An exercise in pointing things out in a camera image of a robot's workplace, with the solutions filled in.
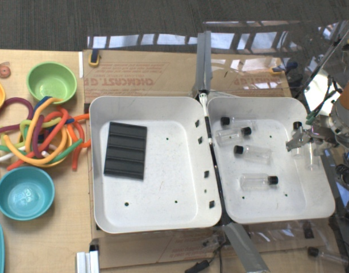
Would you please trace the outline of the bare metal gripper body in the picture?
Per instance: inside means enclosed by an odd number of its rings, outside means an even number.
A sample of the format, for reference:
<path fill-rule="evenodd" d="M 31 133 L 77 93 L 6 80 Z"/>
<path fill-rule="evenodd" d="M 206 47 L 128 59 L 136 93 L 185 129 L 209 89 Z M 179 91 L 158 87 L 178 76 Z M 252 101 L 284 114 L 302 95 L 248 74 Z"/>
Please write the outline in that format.
<path fill-rule="evenodd" d="M 330 126 L 330 117 L 319 114 L 317 116 L 309 115 L 306 118 L 306 124 L 310 126 L 308 133 L 315 147 L 313 154 L 321 156 L 328 148 L 338 147 L 336 136 Z"/>

